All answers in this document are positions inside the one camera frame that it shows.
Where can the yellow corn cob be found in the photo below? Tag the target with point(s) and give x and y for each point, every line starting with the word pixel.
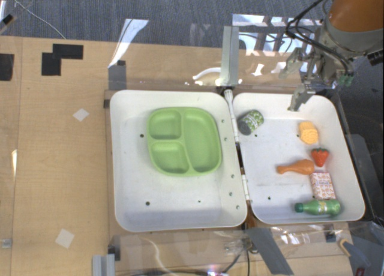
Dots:
pixel 309 133

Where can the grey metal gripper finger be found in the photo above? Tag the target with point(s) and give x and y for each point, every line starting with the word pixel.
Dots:
pixel 301 96
pixel 291 64

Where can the green bottle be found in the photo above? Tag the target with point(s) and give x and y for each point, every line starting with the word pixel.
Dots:
pixel 321 207

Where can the pink carton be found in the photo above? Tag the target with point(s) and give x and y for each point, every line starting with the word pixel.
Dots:
pixel 322 186

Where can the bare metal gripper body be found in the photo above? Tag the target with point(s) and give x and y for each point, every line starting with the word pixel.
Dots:
pixel 327 64

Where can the thin black and white rod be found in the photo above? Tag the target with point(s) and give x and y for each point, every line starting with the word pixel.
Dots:
pixel 233 118

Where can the green can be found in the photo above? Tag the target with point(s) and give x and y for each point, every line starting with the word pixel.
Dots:
pixel 251 121

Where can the green divided plate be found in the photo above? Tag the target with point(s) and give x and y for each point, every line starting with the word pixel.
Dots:
pixel 198 139

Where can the white plastic tray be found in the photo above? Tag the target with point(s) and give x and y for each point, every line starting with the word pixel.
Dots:
pixel 180 202
pixel 279 196

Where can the orange chicken drumstick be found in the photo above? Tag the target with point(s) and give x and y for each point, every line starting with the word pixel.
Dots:
pixel 301 167

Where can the red strawberry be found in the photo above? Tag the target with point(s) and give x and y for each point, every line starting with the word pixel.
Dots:
pixel 320 156

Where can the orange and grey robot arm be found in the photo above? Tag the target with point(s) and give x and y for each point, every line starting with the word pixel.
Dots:
pixel 357 1

